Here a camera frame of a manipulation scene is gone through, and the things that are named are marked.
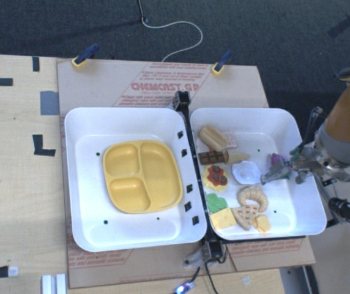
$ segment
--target toy pizza slice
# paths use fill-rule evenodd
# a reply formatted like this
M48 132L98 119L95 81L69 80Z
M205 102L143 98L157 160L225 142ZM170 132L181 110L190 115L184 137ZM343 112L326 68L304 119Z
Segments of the toy pizza slice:
M247 205L237 208L231 208L236 222L245 230L249 231L253 223L253 219L258 212L258 205Z

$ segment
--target dark floor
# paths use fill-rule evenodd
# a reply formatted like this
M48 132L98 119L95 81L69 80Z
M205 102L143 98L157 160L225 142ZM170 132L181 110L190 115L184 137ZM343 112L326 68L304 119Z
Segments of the dark floor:
M315 106L330 111L350 67L350 0L141 0L149 24L191 21L201 45L168 62L258 66L271 107L291 112L303 134ZM0 0L0 54L73 58L98 43L96 58L161 61L195 44L186 24L148 29L137 0Z

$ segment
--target white cable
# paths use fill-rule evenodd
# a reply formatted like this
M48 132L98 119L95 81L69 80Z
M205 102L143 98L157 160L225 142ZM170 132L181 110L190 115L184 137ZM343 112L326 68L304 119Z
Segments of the white cable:
M162 59L162 62L166 61L170 56L175 55L176 53L179 53L179 52L182 52L182 51L187 51L187 50L190 50L190 49L193 49L193 48L197 47L203 41L204 35L202 33L202 30L197 25L195 25L194 23L189 22L189 21L176 21L176 22L173 22L173 23L170 23L170 24L166 24L166 25L162 25L162 26L150 26L150 25L146 24L145 21L144 21L144 12L143 12L143 7L141 5L141 0L138 0L138 6L140 7L141 22L147 28L160 29L160 28L170 27L170 26L175 25L175 24L188 24L188 25L194 26L199 31L199 33L201 34L201 38L199 39L199 41L195 45L187 47L187 48L184 48L184 49L180 49L180 50L174 51L174 52L170 53L169 55L166 55Z

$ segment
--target light wood surface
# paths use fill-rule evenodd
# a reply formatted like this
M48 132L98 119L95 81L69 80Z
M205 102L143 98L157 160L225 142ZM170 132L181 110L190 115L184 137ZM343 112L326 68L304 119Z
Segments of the light wood surface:
M56 58L0 56L0 266L18 267L18 276L0 279L0 293L40 293L45 274L67 275L64 192L59 116L40 115L40 92L58 91ZM43 135L43 148L54 157L35 156L32 135ZM251 282L245 284L242 277ZM284 293L278 269L212 276L219 293ZM170 279L68 293L171 293L184 279ZM191 293L213 293L207 276Z

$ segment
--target blue clamp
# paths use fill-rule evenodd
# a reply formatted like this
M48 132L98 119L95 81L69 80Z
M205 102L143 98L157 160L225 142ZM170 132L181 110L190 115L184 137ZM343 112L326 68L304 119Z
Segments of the blue clamp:
M74 67L82 67L86 64L86 60L92 59L95 56L95 53L98 52L99 45L94 43L92 46L85 49L79 56L72 60L72 64Z
M220 74L224 68L224 64L231 62L231 60L232 60L232 51L228 50L222 56L222 58L219 60L219 62L217 62L214 66L212 66L212 73L214 75Z

